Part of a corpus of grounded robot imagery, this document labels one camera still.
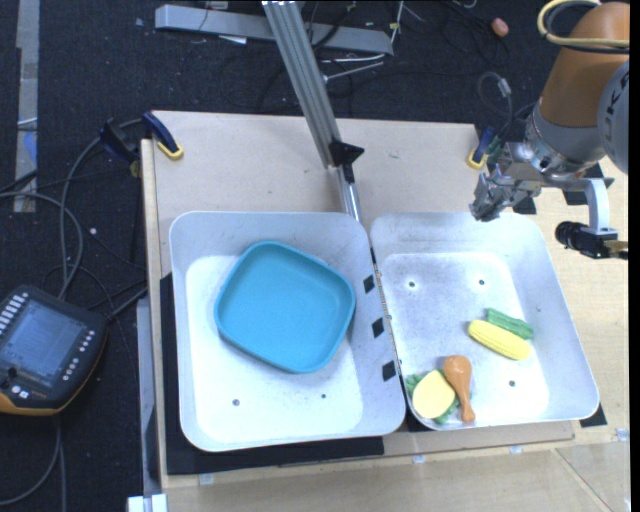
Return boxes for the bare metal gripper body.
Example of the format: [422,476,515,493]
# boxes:
[482,141,572,202]

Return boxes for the green bean pod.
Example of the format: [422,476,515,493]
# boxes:
[485,307,535,342]

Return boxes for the yellow corn cob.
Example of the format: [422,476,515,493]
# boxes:
[467,318,533,362]

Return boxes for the orange chicken drumstick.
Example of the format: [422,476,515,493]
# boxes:
[442,354,477,424]

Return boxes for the white plastic tray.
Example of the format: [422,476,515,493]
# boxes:
[368,211,601,433]
[168,210,408,453]

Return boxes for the yellow potato slice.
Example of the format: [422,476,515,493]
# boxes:
[411,369,457,420]

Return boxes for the green lettuce leaf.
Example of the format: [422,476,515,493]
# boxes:
[404,368,462,428]

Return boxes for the blue plate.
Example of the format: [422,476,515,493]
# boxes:
[212,239,358,376]

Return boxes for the pale wood board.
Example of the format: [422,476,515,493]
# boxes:
[149,109,577,490]

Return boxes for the black cylinder on white bracket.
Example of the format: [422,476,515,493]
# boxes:
[543,176,622,260]

